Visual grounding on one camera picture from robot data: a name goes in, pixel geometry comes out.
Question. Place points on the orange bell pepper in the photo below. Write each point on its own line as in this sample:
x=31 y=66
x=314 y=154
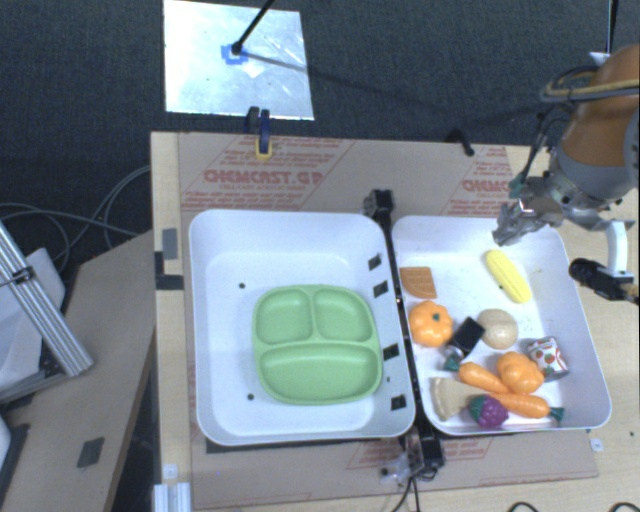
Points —
x=520 y=374

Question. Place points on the orange biscuit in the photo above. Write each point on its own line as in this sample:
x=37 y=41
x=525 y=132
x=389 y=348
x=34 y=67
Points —
x=418 y=283

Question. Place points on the orange carrot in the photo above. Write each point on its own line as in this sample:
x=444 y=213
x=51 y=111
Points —
x=525 y=406
x=480 y=377

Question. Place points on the white plastic tray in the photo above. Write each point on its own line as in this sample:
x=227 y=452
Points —
x=225 y=350
x=465 y=280

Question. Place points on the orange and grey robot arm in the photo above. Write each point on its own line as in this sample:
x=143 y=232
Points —
x=597 y=135

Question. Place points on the green divided plate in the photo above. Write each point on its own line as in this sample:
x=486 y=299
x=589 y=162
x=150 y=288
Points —
x=317 y=370

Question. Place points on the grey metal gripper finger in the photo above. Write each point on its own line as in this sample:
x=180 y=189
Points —
x=530 y=222
x=504 y=232

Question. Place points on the yellow corn cob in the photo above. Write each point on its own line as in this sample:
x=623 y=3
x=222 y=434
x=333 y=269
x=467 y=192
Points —
x=509 y=276

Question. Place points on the white can strawberry print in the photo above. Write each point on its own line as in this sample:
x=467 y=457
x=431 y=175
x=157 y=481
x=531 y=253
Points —
x=549 y=357

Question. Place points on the brown cardboard board red print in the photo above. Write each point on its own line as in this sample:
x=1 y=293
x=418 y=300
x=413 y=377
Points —
x=300 y=165

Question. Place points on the black cylinder on white bracket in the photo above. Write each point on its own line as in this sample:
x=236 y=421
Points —
x=597 y=276

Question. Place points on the thin black rod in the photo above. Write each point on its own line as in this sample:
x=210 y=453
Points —
x=400 y=300

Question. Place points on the orange pumpkin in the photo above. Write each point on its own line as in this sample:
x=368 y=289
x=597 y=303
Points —
x=429 y=325

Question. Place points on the purple grapes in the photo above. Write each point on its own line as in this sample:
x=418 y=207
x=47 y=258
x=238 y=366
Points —
x=490 y=412

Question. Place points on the beige pie slice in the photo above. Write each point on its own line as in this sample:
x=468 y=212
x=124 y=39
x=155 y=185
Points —
x=450 y=397

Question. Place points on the small black bottle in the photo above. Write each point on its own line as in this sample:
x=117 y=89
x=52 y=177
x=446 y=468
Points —
x=467 y=336

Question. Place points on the beige potato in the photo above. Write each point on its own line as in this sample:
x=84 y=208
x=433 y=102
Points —
x=497 y=329

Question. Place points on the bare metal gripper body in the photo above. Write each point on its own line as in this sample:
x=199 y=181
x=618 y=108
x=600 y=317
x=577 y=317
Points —
x=547 y=202

